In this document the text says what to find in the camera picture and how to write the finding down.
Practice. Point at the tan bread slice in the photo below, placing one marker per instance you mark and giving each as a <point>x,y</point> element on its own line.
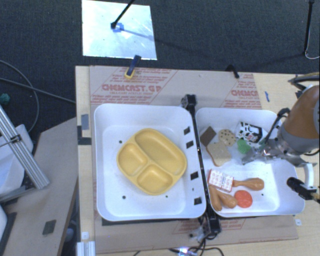
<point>218,153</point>

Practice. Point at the tan chocolate chip biscuit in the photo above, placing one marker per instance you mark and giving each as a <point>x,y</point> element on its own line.
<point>227,137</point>

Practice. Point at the brown chicken drumstick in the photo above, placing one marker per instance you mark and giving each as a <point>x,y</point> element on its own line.
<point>250,184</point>
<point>228,200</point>

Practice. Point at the thin black and white rod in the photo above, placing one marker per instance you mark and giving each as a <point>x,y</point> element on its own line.
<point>200,155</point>

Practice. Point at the white plastic tray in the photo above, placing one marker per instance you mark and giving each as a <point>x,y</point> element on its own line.
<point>272,180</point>
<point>112,200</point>

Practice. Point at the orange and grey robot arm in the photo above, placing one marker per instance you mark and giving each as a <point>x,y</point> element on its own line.
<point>303,120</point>

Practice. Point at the orange round slice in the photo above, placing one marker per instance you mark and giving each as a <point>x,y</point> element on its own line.
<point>243,199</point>

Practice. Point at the brown square cracker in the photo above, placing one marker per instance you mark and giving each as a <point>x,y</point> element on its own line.
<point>208,136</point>

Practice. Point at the black and white carton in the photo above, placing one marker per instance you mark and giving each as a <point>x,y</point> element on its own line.
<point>250,132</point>

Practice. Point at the green toy vegetable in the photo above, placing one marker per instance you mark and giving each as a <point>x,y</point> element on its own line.
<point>243,147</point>

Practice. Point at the orange sausage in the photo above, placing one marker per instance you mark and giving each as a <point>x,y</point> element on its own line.
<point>215,198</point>

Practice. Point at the black cylinder on white bracket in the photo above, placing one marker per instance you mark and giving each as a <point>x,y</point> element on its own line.
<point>300,186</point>

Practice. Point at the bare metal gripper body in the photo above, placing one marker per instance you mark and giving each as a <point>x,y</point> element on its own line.
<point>277,151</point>

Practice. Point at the yellow divided plate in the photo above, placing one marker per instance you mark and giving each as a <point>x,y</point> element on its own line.
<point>152,160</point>

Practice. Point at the brown cardboard board red print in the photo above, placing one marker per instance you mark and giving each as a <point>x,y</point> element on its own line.
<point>160,85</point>

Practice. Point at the red and white packet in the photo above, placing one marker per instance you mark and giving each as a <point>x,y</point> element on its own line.
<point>221,180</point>

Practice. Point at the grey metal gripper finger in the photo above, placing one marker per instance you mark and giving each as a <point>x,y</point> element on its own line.
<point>254,151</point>
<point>250,159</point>

